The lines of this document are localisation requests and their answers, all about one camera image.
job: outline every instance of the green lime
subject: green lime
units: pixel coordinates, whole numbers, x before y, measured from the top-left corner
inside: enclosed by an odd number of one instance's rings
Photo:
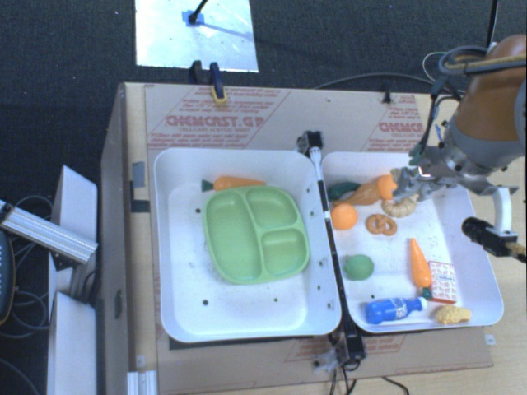
[[[355,254],[349,256],[344,263],[344,271],[352,281],[362,281],[373,273],[374,263],[365,254]]]

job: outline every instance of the green divided plate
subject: green divided plate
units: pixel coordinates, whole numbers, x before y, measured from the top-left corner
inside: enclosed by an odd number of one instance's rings
[[[203,224],[216,269],[236,284],[291,277],[309,262],[301,214],[280,188],[248,186],[214,193],[205,203]]]

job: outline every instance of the pretzel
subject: pretzel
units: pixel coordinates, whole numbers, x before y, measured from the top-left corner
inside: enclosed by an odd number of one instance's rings
[[[397,232],[397,224],[387,215],[375,214],[368,216],[366,228],[372,234],[394,235]]]

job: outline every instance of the white tray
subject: white tray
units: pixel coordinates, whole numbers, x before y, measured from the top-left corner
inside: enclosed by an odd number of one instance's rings
[[[174,148],[154,164],[161,273],[161,321],[182,342],[324,335],[339,324],[341,306],[315,169],[293,151]],[[280,281],[237,285],[210,258],[202,209],[210,192],[201,180],[220,175],[261,179],[295,200],[310,241],[310,261]]]
[[[393,153],[334,152],[323,161],[326,187],[352,181],[373,181],[393,168],[408,165],[408,156]],[[418,203],[416,211],[396,219],[396,235],[372,235],[365,221],[370,214],[383,213],[380,202],[356,207],[359,221],[347,231],[335,230],[341,269],[347,255],[366,254],[375,264],[373,275],[364,281],[350,281],[343,273],[347,306],[355,323],[368,332],[402,332],[447,327],[486,326],[498,322],[503,301],[488,255],[471,243],[461,231],[461,224],[473,216],[468,192],[461,187],[433,193],[431,199]],[[416,297],[409,263],[409,239],[415,237],[428,261],[452,263],[455,268],[458,302],[472,310],[469,322],[444,325],[434,320],[436,310],[445,305],[429,302],[426,310],[407,318],[378,325],[369,324],[364,314],[367,302],[391,297]]]

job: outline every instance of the orange fruit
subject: orange fruit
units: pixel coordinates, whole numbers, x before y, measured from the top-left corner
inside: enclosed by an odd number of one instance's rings
[[[397,188],[392,174],[381,175],[377,180],[377,188],[379,189],[381,199],[391,201],[394,198],[392,190]]]
[[[358,220],[357,210],[352,205],[342,203],[331,211],[331,221],[335,230],[349,230]]]

